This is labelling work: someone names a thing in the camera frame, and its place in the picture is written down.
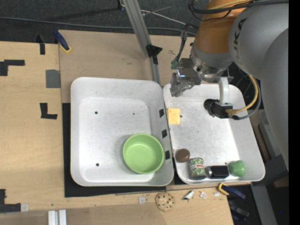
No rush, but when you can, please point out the brown cardboard board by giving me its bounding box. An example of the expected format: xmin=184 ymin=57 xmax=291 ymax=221
xmin=58 ymin=29 xmax=253 ymax=225

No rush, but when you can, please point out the yellow cheese slice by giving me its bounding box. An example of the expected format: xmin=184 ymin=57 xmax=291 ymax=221
xmin=166 ymin=108 xmax=181 ymax=126

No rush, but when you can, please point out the brown round biscuit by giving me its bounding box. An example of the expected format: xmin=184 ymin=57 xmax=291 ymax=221
xmin=175 ymin=148 xmax=191 ymax=163

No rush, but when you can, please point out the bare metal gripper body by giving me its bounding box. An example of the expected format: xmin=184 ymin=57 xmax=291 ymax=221
xmin=175 ymin=58 xmax=226 ymax=86

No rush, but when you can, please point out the chocolate chip biscuit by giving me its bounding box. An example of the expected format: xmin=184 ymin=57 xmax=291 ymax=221
xmin=155 ymin=191 xmax=176 ymax=212

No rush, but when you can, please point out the green toy pepper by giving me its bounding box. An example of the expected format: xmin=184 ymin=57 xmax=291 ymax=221
xmin=228 ymin=159 xmax=247 ymax=178

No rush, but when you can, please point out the green patterned can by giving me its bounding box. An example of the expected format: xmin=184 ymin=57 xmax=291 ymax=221
xmin=188 ymin=157 xmax=207 ymax=180

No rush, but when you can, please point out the white plastic tray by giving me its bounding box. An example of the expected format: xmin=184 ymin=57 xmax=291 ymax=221
xmin=162 ymin=82 xmax=266 ymax=185
xmin=70 ymin=76 xmax=175 ymax=188

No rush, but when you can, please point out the green bowl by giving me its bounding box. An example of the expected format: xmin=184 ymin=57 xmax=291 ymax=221
xmin=122 ymin=133 xmax=165 ymax=175

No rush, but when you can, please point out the black can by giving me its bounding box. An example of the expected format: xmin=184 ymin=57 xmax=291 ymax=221
xmin=204 ymin=165 xmax=230 ymax=180

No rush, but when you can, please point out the black cylinder on white bracket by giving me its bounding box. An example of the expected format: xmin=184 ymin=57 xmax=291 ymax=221
xmin=203 ymin=77 xmax=234 ymax=119

